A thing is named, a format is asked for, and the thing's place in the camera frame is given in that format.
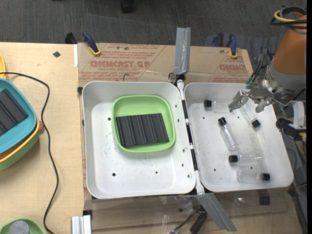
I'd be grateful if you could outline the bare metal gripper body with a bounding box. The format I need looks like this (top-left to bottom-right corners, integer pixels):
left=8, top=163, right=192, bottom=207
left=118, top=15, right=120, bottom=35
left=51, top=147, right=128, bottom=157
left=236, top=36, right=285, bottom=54
left=248, top=78, right=293, bottom=106

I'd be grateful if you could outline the clear plastic bottle black cap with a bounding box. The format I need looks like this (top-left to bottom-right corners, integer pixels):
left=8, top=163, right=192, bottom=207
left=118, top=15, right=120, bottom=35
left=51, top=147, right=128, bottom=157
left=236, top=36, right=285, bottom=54
left=228, top=152, right=264, bottom=166
left=235, top=167, right=271, bottom=184
left=217, top=117, right=240, bottom=152
left=239, top=105, right=261, bottom=129
left=203, top=99, right=231, bottom=112

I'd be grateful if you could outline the thin black and white rod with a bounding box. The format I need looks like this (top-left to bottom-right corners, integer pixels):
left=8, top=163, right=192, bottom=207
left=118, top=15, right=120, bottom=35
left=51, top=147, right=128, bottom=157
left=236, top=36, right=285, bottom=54
left=176, top=79, right=205, bottom=196

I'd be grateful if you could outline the white plastic tray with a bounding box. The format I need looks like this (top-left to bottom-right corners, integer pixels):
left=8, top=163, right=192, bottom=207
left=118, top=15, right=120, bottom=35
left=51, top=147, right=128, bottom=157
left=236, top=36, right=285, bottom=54
left=81, top=81, right=197, bottom=200
left=183, top=82, right=294, bottom=193

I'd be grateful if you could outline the green divided plate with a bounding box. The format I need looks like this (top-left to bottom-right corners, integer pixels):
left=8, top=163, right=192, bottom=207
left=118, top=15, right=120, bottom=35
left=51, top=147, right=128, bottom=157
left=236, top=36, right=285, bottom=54
left=0, top=130, right=41, bottom=172
left=0, top=217, right=48, bottom=234
left=111, top=94, right=176, bottom=154

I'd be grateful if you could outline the brown cardboard board red print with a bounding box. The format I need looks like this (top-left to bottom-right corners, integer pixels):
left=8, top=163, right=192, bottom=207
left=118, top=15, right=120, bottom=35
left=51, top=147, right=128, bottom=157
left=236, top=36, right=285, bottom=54
left=77, top=42, right=289, bottom=230

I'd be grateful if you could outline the black ribbed plastic rack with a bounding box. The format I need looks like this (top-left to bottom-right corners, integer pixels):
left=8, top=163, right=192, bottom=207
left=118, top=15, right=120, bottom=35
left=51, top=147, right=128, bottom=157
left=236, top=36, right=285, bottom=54
left=0, top=88, right=29, bottom=137
left=115, top=113, right=170, bottom=148

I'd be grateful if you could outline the blue divided plate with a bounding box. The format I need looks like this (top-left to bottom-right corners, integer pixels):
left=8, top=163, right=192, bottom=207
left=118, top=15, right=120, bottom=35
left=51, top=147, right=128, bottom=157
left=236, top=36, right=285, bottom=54
left=0, top=78, right=38, bottom=155

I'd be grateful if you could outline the grey metal cylinder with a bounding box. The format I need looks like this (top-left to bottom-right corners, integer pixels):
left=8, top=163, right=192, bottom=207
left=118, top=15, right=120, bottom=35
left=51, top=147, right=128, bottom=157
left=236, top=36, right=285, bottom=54
left=9, top=220, right=31, bottom=234

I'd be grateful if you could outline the black cylinder on white bracket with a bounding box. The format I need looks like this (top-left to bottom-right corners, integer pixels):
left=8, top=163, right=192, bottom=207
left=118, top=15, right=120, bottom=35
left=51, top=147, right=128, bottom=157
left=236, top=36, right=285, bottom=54
left=275, top=101, right=307, bottom=141

